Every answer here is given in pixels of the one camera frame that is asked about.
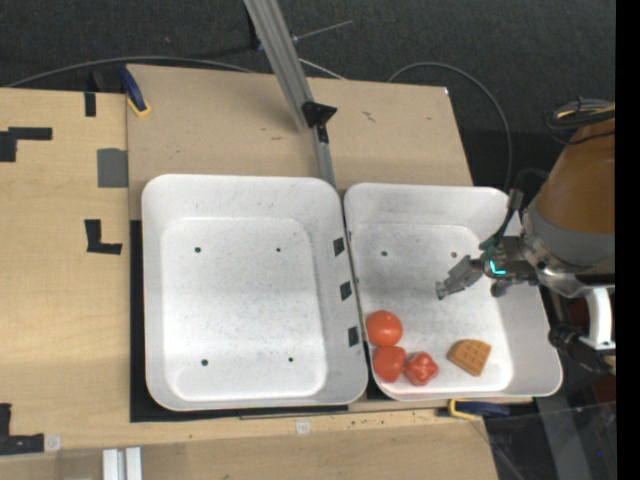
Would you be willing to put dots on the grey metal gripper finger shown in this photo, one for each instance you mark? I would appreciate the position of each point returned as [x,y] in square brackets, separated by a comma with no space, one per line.
[452,286]
[462,268]

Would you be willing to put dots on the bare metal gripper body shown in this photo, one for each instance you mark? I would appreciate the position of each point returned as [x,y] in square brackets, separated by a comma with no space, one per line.
[525,268]

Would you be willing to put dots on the white plastic tray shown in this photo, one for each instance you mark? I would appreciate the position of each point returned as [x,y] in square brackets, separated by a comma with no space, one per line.
[415,268]
[240,293]

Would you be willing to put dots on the brown waffle biscuit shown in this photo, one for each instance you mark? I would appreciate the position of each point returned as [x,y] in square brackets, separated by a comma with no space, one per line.
[469,357]

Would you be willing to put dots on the red tomato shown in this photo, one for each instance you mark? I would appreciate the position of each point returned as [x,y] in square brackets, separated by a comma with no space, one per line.
[384,328]
[388,364]

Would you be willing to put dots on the black cylinder on white bracket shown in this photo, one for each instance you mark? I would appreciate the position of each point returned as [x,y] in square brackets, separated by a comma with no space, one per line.
[597,318]

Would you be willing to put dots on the red bell pepper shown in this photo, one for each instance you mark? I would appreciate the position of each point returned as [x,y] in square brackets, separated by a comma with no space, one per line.
[421,368]

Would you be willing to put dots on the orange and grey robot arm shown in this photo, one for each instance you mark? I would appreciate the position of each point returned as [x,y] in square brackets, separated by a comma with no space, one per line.
[580,193]

